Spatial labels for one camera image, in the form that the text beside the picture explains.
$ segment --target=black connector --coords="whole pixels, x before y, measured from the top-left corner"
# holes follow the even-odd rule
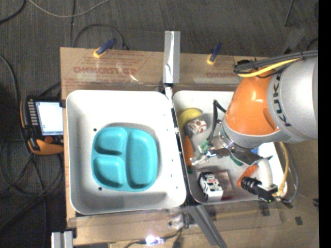
[[[273,202],[275,200],[273,194],[278,190],[276,185],[273,185],[270,188],[264,188],[261,181],[251,177],[244,177],[241,181],[241,186],[249,193],[257,195],[260,200],[263,200],[267,203]]]

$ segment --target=yellow cable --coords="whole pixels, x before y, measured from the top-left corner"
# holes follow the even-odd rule
[[[270,65],[262,70],[259,70],[259,71],[256,71],[256,72],[252,72],[252,73],[239,73],[238,75],[241,76],[241,77],[253,77],[253,76],[257,76],[257,75],[260,75],[262,73],[265,73],[267,71],[270,71],[272,69],[275,69],[279,66],[282,66],[282,65],[285,65],[285,64],[288,64],[288,63],[291,63],[295,60],[299,60],[298,58],[297,59],[292,59],[292,60],[285,60],[285,61],[281,61],[280,63],[276,63],[276,64],[273,64],[273,65]]]
[[[290,163],[290,159],[289,159],[289,154],[288,151],[285,147],[285,144],[283,142],[279,142],[283,152],[284,152],[284,156],[285,156],[285,160],[286,160],[286,165],[285,165],[285,171],[284,171],[284,175],[283,175],[283,180],[280,183],[279,187],[278,187],[278,191],[273,195],[273,196],[282,196],[284,194],[284,187],[285,187],[285,182],[286,182],[286,178],[288,176],[288,172],[289,172],[289,163]]]

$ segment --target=blue clamp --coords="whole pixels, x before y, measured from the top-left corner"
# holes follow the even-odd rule
[[[103,54],[107,52],[108,49],[111,49],[116,43],[117,40],[115,38],[107,41],[104,45],[93,51],[94,56],[100,58]]]
[[[216,61],[216,56],[219,52],[219,50],[221,49],[222,43],[219,41],[215,47],[212,48],[212,50],[210,51],[210,54],[208,56],[208,60],[207,63],[210,65],[213,65]]]

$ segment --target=white cable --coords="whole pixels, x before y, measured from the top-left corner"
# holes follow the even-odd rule
[[[48,12],[47,10],[45,10],[45,9],[41,8],[40,6],[38,6],[38,5],[37,5],[35,2],[33,2],[32,0],[29,0],[29,1],[30,1],[35,7],[39,8],[41,11],[43,11],[43,12],[45,12],[45,13],[47,13],[47,14],[50,14],[51,16],[58,17],[58,18],[72,18],[72,17],[78,17],[78,16],[81,16],[81,15],[83,15],[83,14],[86,14],[86,13],[92,11],[93,9],[95,9],[96,7],[101,6],[102,4],[104,4],[104,3],[106,3],[106,2],[108,2],[108,1],[110,1],[110,0],[105,0],[105,1],[103,1],[103,2],[101,2],[101,3],[99,3],[99,4],[97,4],[97,5],[93,6],[92,8],[90,8],[89,10],[87,10],[87,11],[85,11],[85,12],[78,13],[78,14],[74,14],[74,15],[66,15],[66,16],[65,16],[65,15],[57,15],[57,14],[53,14],[53,13],[51,13],[51,12]]]

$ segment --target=orange object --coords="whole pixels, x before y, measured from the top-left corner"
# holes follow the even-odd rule
[[[242,79],[225,114],[225,120],[232,130],[246,135],[268,135],[279,130],[267,104],[271,78],[254,76]]]
[[[194,151],[191,140],[187,135],[185,135],[185,139],[184,139],[183,153],[184,153],[184,160],[186,167],[189,168],[192,166],[192,162],[190,158],[194,156]]]
[[[242,179],[244,177],[250,177],[256,171],[256,169],[258,169],[258,166],[256,164],[249,166],[237,180],[237,187],[241,188]]]

